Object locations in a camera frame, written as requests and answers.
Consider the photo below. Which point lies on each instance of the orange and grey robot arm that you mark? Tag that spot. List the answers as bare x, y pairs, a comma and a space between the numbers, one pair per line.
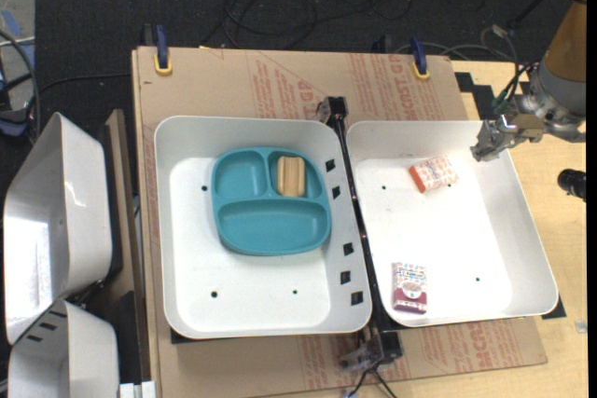
566, 46

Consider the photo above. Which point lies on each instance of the purple and white carton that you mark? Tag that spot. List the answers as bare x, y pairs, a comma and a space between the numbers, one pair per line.
409, 288

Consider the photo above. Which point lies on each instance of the tan toy bread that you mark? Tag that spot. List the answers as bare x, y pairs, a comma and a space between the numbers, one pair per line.
291, 177

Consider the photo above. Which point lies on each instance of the blue divided plate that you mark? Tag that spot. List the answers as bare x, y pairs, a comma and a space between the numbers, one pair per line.
270, 223

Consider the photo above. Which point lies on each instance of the black cylinder on white bracket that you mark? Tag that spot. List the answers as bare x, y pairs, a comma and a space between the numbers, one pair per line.
573, 184

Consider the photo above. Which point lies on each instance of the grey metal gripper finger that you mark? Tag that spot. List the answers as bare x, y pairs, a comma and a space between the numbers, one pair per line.
482, 146
503, 137

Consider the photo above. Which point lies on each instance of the thin black rod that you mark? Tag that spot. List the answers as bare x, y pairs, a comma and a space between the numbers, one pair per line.
361, 219

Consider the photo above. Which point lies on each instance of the orange and white packet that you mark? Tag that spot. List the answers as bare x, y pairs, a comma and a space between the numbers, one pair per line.
434, 173

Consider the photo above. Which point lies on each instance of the brown cardboard board red print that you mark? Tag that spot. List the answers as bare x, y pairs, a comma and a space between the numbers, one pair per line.
233, 79

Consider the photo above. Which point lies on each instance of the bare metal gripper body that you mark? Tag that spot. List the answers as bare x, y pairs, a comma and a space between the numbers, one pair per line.
527, 126

